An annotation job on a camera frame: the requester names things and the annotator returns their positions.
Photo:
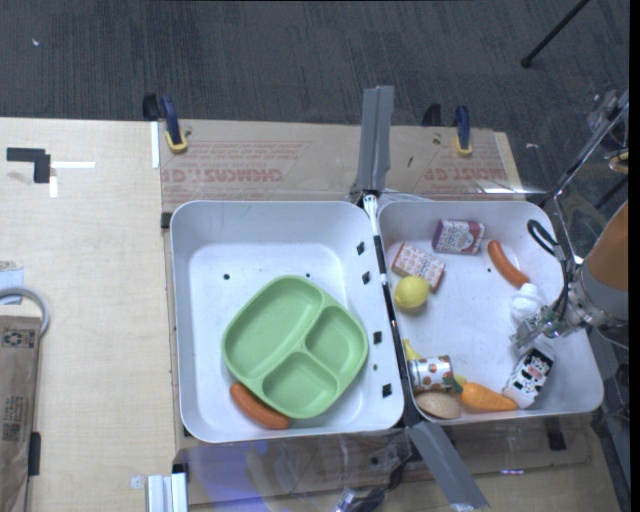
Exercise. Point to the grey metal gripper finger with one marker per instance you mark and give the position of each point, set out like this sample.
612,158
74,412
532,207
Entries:
530,325
522,341

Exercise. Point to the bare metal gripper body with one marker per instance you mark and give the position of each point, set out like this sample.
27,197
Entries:
567,319

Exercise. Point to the cow print milk carton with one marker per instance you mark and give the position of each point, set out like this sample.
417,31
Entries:
530,376

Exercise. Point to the white plastic tray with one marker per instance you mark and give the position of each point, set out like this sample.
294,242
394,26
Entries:
210,320
470,330

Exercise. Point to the orange sausage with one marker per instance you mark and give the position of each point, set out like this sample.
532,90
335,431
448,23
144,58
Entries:
506,266
257,409

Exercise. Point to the orange carrot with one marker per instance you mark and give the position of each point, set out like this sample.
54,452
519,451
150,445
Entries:
487,399

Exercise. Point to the can with orange fruit print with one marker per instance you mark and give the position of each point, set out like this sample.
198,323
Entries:
431,373

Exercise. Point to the tan round biscuit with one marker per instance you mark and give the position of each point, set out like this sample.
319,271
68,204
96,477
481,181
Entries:
439,405

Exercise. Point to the yellow lemon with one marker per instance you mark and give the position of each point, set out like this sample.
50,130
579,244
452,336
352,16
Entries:
411,294

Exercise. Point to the orange patterned packet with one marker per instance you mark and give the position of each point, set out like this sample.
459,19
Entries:
419,266

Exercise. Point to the green divided plate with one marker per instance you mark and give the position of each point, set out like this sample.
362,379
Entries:
290,345

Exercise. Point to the brown cardboard board red print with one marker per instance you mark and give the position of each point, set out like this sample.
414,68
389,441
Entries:
280,165

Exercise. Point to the brown paper bag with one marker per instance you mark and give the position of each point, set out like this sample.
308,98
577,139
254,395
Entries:
17,410

